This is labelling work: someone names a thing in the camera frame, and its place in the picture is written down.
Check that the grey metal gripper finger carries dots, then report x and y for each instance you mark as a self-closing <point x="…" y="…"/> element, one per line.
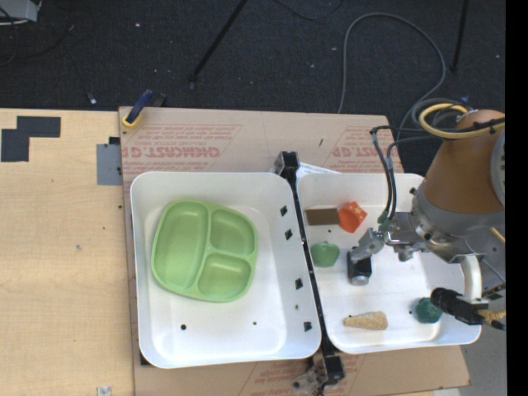
<point x="407" y="252"/>
<point x="367" y="245"/>

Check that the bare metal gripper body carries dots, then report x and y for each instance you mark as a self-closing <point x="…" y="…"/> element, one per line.
<point x="412" y="231"/>

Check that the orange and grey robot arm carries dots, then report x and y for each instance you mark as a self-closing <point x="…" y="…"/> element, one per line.
<point x="462" y="171"/>

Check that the small black can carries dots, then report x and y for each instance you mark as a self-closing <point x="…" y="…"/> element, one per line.
<point x="359" y="271"/>

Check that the orange carton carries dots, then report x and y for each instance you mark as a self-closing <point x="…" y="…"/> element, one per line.
<point x="351" y="218"/>

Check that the light green toy apple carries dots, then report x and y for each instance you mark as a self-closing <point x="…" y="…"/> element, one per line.
<point x="324" y="255"/>

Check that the white plastic tray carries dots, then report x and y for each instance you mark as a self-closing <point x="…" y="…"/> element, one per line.
<point x="231" y="328"/>
<point x="396" y="295"/>

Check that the brown rectangular biscuit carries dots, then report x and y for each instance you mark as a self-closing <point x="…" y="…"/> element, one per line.
<point x="321" y="216"/>

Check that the thin black rod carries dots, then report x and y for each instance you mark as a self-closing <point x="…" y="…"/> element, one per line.
<point x="311" y="258"/>

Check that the dark green toy broccoli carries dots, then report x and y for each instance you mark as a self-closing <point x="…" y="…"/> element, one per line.
<point x="427" y="312"/>

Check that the tan toy bread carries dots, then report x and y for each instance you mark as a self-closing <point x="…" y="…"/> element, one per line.
<point x="369" y="321"/>

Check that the brown cardboard board red print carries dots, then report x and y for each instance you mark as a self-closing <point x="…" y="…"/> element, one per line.
<point x="247" y="142"/>

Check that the green divided plate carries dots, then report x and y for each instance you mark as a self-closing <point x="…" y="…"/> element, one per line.
<point x="181" y="241"/>

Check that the black cylinder on white bracket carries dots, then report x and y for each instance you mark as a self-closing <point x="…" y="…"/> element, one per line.
<point x="458" y="305"/>

